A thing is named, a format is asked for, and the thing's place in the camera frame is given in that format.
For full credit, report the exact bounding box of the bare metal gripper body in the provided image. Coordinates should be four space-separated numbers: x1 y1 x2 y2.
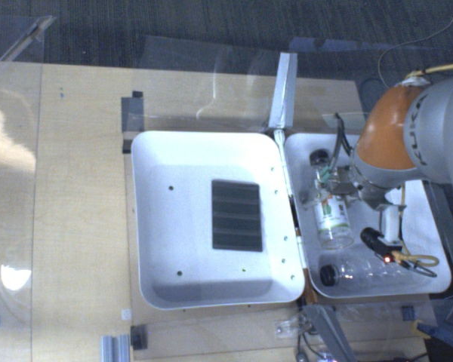
323 166 365 200

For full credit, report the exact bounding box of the white plastic tray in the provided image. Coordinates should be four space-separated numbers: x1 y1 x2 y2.
283 132 453 299
131 130 307 311

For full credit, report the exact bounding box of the thin black and white rod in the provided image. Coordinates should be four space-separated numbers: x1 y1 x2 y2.
273 128 307 275

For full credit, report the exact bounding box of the clear bottle with green label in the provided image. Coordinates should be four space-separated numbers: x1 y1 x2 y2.
309 149 356 250

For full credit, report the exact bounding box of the black ribbed rectangular pad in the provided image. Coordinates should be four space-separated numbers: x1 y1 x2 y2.
211 179 264 253

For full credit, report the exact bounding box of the clear plastic bottle black cap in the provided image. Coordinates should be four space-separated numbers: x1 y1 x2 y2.
319 255 414 288

